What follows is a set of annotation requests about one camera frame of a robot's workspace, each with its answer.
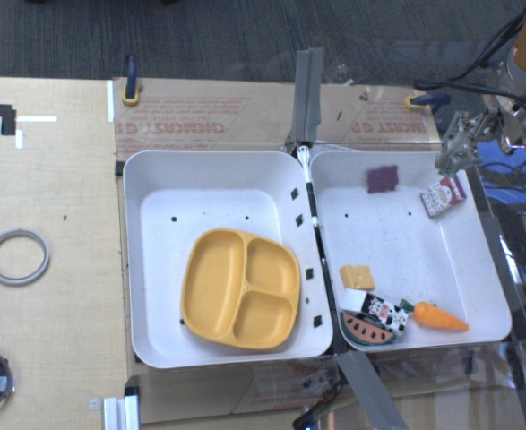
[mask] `tray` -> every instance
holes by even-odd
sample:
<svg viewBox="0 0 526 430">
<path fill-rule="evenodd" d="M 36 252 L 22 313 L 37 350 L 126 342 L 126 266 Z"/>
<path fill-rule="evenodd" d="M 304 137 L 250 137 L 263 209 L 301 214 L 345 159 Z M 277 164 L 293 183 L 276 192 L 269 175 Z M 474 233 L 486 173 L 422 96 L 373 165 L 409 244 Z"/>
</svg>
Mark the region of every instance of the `tray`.
<svg viewBox="0 0 526 430">
<path fill-rule="evenodd" d="M 433 152 L 324 152 L 311 161 L 324 251 L 337 304 L 344 264 L 370 268 L 374 294 L 399 304 L 428 301 L 465 321 L 467 331 L 443 331 L 408 321 L 403 336 L 367 351 L 497 341 L 512 327 L 468 179 L 467 199 L 429 218 L 420 193 L 439 180 Z M 393 191 L 368 193 L 367 173 L 396 165 Z"/>
<path fill-rule="evenodd" d="M 207 231 L 187 262 L 183 320 L 207 340 L 274 348 L 294 325 L 299 273 L 297 258 L 278 242 L 236 229 Z"/>
<path fill-rule="evenodd" d="M 332 342 L 331 316 L 306 181 L 277 151 L 144 151 L 124 168 L 131 336 L 157 368 L 317 357 Z M 201 234 L 229 228 L 286 246 L 299 267 L 299 304 L 289 336 L 251 349 L 206 340 L 181 314 L 187 259 Z"/>
</svg>

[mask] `gray carpet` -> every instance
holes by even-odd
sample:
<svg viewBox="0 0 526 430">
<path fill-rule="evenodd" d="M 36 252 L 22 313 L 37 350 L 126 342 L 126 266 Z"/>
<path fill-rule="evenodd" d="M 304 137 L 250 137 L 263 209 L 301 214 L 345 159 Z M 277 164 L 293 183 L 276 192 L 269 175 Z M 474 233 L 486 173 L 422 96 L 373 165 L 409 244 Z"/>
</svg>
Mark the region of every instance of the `gray carpet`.
<svg viewBox="0 0 526 430">
<path fill-rule="evenodd" d="M 0 76 L 293 82 L 324 47 L 324 82 L 411 84 L 465 67 L 526 0 L 0 0 Z M 499 62 L 509 46 L 496 54 Z"/>
</svg>

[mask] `yellow divided plate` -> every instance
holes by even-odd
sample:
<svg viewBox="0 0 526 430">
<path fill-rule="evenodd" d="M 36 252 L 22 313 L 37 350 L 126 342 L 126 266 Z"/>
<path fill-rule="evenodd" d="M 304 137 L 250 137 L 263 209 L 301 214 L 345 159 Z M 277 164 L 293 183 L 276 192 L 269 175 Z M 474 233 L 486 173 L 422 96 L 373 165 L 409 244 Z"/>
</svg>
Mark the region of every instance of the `yellow divided plate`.
<svg viewBox="0 0 526 430">
<path fill-rule="evenodd" d="M 181 312 L 195 334 L 240 348 L 274 348 L 297 317 L 300 273 L 284 245 L 237 229 L 217 228 L 194 243 Z"/>
</svg>

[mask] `carrot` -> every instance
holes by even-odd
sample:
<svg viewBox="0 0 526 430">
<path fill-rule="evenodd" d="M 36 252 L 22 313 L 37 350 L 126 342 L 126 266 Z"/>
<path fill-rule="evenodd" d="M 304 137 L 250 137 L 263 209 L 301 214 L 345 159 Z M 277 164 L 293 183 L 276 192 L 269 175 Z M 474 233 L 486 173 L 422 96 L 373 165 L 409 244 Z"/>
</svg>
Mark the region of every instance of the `carrot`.
<svg viewBox="0 0 526 430">
<path fill-rule="evenodd" d="M 447 330 L 468 330 L 470 327 L 458 317 L 426 301 L 420 301 L 412 305 L 405 299 L 402 299 L 400 307 L 405 311 L 411 312 L 418 322 L 429 326 L 446 328 Z"/>
</svg>

